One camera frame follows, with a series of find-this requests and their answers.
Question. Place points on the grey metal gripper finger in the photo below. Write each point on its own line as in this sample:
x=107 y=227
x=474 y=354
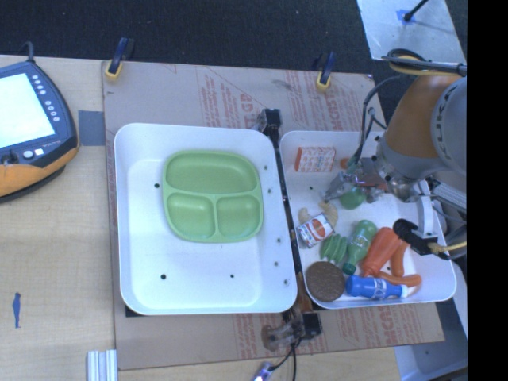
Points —
x=374 y=195
x=335 y=187

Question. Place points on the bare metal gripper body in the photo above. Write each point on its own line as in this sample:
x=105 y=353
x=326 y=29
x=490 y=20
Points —
x=379 y=177

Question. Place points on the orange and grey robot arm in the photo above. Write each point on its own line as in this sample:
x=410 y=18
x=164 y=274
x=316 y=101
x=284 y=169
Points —
x=412 y=121

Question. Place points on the green round toy fruit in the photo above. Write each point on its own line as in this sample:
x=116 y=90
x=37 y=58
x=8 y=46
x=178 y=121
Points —
x=351 y=200

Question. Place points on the beige toy pastry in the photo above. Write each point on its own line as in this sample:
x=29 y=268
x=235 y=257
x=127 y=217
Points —
x=331 y=210

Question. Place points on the small orange toy piece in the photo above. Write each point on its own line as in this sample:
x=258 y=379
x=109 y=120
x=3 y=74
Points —
x=344 y=163

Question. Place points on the orange and white carton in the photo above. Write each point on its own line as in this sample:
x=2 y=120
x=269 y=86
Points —
x=315 y=159

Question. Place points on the green plastic bottle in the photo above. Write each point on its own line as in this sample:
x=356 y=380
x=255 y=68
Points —
x=360 y=240

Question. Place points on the red and white small can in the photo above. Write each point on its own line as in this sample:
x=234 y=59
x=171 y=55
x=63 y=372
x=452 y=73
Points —
x=315 y=230

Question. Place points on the thin black and white rod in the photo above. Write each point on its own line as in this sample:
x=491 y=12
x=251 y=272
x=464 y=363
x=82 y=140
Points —
x=285 y=197

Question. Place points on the orange plastic bottle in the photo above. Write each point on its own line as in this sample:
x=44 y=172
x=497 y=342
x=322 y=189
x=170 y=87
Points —
x=381 y=248

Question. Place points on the green ridged toy vegetable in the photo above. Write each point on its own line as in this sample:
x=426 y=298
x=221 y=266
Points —
x=334 y=248

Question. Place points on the orange toy sausage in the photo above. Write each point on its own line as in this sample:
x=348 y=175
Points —
x=399 y=260
x=405 y=279

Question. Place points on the blue plastic bottle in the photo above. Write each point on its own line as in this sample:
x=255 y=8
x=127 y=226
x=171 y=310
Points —
x=371 y=287

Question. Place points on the brown round biscuit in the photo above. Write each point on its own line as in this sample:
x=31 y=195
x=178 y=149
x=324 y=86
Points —
x=324 y=281

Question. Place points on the white plastic tray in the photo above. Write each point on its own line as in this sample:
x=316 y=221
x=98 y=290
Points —
x=428 y=280
x=198 y=276

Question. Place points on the green divided plate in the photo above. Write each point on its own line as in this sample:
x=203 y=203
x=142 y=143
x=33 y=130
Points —
x=210 y=181

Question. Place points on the brown cardboard board red print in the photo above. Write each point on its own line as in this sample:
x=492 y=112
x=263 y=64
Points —
x=166 y=93

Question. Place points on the black cylinder on white bracket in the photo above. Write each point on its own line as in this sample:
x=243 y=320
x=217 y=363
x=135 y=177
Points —
x=414 y=236

